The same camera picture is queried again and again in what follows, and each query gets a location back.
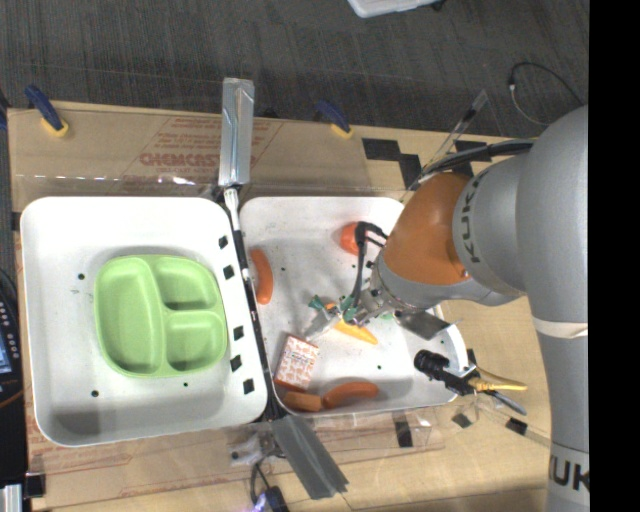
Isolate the orange sausage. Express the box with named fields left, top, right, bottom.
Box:
left=321, top=380, right=381, bottom=412
left=249, top=248, right=275, bottom=306

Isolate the green divided plate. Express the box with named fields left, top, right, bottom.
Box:
left=93, top=254, right=229, bottom=379

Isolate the orange round toy food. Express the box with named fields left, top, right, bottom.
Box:
left=339, top=222, right=364, bottom=257

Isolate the black cylinder on white bracket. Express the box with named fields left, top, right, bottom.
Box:
left=399, top=309, right=482, bottom=399

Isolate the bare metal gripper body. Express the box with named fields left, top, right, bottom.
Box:
left=348, top=285, right=397, bottom=325

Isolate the brown cardboard board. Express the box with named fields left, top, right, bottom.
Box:
left=6, top=99, right=552, bottom=512

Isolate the orange and white carton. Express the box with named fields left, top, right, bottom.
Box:
left=273, top=334, right=321, bottom=393

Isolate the orange bread piece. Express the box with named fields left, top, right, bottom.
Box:
left=281, top=390, right=324, bottom=414

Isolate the white plastic tray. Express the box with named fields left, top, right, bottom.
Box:
left=238, top=195, right=472, bottom=419
left=19, top=195, right=269, bottom=448

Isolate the thin black and white rod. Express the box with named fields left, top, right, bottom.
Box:
left=222, top=186, right=275, bottom=422

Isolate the yellow carrot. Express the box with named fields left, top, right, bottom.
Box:
left=331, top=317, right=380, bottom=347

